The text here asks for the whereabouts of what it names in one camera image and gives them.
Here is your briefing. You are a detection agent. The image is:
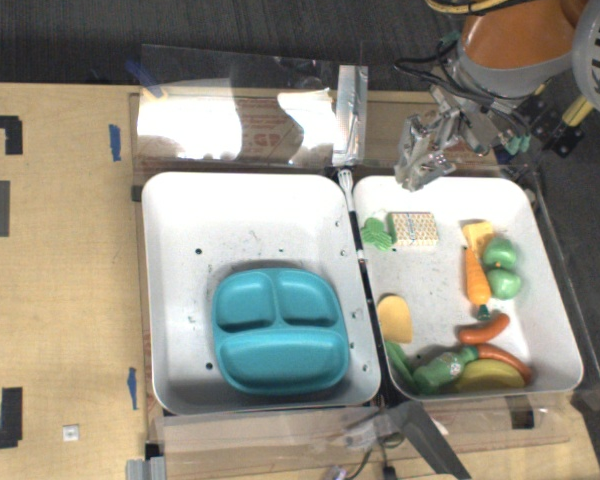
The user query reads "white plastic tray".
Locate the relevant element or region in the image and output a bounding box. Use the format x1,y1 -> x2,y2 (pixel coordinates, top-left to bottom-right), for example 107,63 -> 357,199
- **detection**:
140,170 -> 383,416
352,174 -> 585,402

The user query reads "yellow cheese block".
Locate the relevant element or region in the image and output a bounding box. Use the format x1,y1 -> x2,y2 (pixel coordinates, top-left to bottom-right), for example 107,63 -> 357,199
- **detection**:
461,220 -> 496,260

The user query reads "orange carrot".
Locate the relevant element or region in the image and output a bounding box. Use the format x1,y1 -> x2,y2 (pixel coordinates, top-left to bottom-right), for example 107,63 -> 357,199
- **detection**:
463,245 -> 493,322

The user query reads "green toy pepper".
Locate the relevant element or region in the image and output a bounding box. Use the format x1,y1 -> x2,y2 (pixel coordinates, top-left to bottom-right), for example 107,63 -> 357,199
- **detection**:
481,236 -> 519,272
485,267 -> 523,301

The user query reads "green pea pod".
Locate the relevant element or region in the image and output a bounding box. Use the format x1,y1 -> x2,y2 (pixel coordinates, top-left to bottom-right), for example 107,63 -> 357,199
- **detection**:
383,339 -> 417,390

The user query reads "green bottle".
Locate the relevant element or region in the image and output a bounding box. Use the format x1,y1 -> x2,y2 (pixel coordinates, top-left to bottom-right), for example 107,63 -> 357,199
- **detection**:
411,345 -> 481,396

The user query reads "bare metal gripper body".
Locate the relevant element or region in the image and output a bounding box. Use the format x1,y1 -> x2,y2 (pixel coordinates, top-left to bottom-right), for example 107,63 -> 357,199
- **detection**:
428,65 -> 514,156

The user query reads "white patterned carton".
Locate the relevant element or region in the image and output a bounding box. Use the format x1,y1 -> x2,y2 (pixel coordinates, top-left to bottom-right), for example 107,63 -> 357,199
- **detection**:
386,210 -> 441,249

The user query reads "blue divided plate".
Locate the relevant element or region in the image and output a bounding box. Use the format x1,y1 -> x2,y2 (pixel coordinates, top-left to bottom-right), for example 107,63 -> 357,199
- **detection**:
210,267 -> 352,397

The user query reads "yellow banana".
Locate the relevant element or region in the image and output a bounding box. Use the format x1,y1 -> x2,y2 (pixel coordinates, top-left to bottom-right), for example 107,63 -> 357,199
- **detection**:
452,358 -> 528,395

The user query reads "green broccoli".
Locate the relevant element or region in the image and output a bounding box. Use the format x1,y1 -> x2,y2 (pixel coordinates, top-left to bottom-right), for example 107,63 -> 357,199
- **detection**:
360,216 -> 394,252

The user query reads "orange sausage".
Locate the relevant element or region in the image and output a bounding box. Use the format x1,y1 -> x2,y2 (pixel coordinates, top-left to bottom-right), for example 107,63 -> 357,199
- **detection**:
474,342 -> 534,385
457,312 -> 512,346

